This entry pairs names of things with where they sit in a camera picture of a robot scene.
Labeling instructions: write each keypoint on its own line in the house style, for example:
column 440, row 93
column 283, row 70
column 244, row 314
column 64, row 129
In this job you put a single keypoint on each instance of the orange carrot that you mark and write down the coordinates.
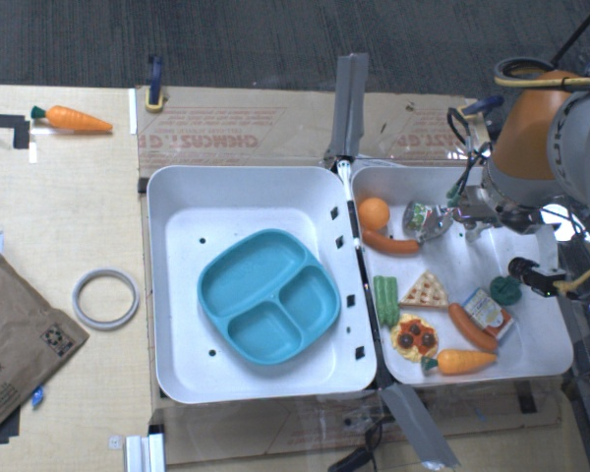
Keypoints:
column 462, row 362
column 74, row 118

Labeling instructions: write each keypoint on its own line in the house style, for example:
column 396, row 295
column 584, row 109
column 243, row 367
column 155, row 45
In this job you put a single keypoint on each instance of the brown paper envelope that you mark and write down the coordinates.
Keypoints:
column 15, row 322

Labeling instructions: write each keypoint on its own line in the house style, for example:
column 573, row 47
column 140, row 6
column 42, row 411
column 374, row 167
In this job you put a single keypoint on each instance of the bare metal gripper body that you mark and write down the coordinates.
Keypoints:
column 482, row 208

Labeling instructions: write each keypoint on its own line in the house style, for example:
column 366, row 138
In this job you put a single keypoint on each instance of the dark green broccoli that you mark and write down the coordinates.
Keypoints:
column 504, row 290

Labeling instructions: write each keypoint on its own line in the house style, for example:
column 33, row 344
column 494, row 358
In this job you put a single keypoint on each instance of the orange ball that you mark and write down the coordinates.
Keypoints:
column 373, row 213

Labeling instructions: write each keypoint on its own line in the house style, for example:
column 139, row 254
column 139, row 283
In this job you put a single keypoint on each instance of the white and orange carton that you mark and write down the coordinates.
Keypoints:
column 489, row 312

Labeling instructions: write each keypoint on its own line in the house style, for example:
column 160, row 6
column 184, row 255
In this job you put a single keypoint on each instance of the black cylinder on white bracket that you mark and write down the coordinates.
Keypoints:
column 531, row 272

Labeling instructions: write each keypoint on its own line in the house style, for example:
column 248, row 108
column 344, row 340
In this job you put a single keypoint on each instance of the small blue wrapper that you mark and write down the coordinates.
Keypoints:
column 37, row 395

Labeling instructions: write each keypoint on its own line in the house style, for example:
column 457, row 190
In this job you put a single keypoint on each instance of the blue divided plate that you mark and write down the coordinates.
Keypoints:
column 255, row 283

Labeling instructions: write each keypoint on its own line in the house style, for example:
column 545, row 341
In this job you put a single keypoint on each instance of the spaghetti with meatballs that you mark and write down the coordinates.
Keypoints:
column 414, row 339

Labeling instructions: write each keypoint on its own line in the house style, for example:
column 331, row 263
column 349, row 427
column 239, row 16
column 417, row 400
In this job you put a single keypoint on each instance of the green bean pods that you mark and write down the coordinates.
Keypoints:
column 386, row 300

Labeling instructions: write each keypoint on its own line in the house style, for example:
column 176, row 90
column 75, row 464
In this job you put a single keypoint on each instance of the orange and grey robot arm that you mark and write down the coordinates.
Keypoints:
column 531, row 131

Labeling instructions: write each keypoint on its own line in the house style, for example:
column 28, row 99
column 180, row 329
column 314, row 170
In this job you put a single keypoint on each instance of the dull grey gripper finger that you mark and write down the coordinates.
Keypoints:
column 446, row 213
column 432, row 233

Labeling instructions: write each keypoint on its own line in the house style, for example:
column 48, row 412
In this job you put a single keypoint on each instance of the white plastic tray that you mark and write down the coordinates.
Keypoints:
column 187, row 322
column 526, row 342

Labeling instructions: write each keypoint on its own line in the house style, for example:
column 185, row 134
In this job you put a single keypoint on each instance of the green and white packet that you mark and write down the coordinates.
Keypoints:
column 415, row 217

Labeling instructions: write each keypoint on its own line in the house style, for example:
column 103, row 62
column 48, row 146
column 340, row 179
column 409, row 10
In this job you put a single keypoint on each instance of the orange sausage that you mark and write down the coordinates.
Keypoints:
column 391, row 245
column 471, row 327

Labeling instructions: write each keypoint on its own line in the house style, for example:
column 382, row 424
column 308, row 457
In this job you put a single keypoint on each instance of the brown cardboard board red print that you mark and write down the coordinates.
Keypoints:
column 236, row 131

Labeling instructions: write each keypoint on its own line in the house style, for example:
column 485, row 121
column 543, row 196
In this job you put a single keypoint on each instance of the lattice pie slice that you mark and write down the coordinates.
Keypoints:
column 425, row 293

